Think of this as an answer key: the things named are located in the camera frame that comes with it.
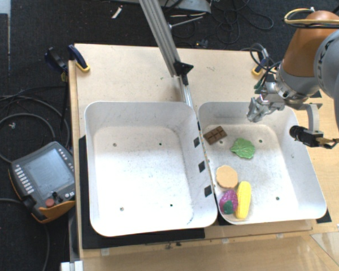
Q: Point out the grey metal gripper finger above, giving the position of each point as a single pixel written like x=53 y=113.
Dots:
x=263 y=112
x=252 y=110

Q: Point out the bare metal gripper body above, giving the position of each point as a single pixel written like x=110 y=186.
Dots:
x=272 y=96

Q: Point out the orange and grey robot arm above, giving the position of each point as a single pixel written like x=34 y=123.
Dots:
x=305 y=52

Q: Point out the green lettuce leaf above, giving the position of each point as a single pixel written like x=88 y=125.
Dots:
x=243 y=148

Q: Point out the brown chocolate bar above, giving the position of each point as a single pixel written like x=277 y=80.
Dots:
x=215 y=135

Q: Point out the thin black and white rod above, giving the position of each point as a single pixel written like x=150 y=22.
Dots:
x=188 y=95

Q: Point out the white plastic tray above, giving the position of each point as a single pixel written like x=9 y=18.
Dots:
x=274 y=179
x=141 y=174

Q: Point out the tan round biscuit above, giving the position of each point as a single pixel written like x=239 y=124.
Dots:
x=226 y=176

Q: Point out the yellow corn cob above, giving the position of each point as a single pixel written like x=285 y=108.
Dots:
x=243 y=200

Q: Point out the purple grapes with green leaf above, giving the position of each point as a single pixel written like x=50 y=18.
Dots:
x=228 y=200

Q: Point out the pale wood board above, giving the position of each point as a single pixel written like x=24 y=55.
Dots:
x=124 y=75

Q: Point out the black cylinder on white bracket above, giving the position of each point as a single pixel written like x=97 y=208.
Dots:
x=309 y=136

